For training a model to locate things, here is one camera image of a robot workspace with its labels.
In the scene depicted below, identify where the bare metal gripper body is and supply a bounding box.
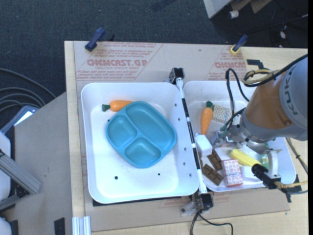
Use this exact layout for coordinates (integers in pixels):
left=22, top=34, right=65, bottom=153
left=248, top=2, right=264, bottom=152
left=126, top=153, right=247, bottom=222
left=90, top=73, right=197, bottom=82
left=211, top=123, right=269, bottom=155

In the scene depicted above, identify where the yellow corn cob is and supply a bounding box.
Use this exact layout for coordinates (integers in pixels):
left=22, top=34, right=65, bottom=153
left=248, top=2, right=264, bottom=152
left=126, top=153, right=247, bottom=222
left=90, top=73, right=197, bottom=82
left=230, top=148, right=263, bottom=167

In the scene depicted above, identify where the beige patterned packet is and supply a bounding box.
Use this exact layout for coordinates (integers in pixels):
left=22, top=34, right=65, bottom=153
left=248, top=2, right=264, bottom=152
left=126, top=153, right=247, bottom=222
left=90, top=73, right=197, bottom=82
left=211, top=104, right=233, bottom=123

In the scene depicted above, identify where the brown chocolate bar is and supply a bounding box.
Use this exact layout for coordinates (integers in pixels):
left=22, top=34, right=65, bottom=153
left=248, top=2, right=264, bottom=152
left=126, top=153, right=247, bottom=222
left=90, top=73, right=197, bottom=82
left=207, top=149, right=224, bottom=171
left=201, top=164, right=224, bottom=187

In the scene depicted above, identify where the orange toy carrot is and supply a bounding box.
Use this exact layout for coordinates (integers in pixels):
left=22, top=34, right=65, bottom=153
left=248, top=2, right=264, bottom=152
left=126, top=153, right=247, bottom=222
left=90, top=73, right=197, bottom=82
left=201, top=101, right=215, bottom=135
left=102, top=99, right=134, bottom=113

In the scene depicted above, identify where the white cube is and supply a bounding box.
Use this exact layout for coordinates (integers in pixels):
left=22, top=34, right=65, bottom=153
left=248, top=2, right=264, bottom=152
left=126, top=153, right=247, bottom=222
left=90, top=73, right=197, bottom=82
left=195, top=134, right=213, bottom=158

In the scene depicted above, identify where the green carton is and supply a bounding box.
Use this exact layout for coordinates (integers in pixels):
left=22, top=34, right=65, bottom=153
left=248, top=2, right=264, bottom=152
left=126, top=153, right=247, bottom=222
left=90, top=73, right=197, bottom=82
left=260, top=154, right=270, bottom=171

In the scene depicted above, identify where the pink patterned carton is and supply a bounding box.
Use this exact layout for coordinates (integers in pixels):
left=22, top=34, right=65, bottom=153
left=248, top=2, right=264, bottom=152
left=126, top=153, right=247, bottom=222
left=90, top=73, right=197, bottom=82
left=221, top=159, right=244, bottom=188

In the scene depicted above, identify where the thin black and white rod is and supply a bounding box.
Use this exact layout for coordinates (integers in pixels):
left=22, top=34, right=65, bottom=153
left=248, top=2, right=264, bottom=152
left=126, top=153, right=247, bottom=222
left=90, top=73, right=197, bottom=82
left=176, top=78, right=208, bottom=194

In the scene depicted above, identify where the white plastic tray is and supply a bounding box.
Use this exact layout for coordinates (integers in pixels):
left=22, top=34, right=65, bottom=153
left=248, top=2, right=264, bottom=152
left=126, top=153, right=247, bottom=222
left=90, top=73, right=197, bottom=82
left=80, top=82, right=200, bottom=204
left=182, top=80, right=297, bottom=192

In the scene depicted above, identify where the blue divided plate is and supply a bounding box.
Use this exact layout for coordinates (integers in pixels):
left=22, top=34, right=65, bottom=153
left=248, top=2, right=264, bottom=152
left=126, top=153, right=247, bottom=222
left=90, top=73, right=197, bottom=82
left=105, top=101, right=178, bottom=169

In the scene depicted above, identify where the brown cardboard board, red print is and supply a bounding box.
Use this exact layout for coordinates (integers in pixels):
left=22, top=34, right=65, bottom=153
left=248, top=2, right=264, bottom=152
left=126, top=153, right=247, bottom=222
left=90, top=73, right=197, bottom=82
left=73, top=41, right=291, bottom=232

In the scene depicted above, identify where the black cylinder on white bracket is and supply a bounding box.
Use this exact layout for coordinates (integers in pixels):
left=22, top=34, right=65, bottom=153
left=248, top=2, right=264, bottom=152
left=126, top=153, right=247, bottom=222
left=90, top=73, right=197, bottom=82
left=251, top=149, right=282, bottom=190

